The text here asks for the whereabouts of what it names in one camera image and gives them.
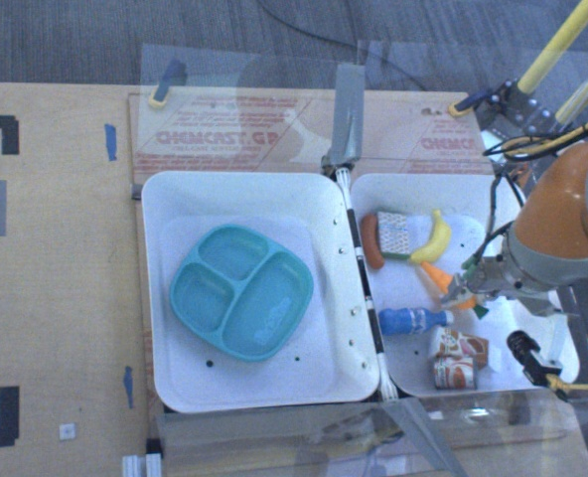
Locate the teal divided plate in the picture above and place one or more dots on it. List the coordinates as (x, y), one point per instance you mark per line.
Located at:
(239, 296)

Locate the yellow banana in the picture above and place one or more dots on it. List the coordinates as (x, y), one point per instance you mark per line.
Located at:
(438, 241)

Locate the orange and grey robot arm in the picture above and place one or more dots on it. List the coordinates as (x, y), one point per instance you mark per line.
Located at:
(557, 216)

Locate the orange carrot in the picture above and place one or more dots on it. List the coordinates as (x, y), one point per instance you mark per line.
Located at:
(435, 275)

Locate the brown and white can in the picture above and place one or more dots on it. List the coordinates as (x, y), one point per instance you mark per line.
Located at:
(455, 374)

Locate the white plastic tray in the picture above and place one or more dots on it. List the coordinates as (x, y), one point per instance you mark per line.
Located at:
(324, 206)
(408, 365)

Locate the white patterned packet green edge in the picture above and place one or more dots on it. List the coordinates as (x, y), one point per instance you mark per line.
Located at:
(393, 234)

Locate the blue bottle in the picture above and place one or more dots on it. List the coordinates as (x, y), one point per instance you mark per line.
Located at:
(403, 321)

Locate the brown sausage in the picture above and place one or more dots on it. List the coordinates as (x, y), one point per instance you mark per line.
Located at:
(372, 246)

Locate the brown cardboard board red print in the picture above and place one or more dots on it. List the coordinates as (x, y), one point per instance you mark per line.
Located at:
(199, 159)

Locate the black cylinder on white bracket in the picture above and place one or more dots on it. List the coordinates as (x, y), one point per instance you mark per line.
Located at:
(532, 358)

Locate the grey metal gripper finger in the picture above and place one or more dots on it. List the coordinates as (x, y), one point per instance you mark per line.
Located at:
(450, 302)
(459, 283)

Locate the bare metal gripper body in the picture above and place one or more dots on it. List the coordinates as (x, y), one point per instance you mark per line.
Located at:
(490, 276)

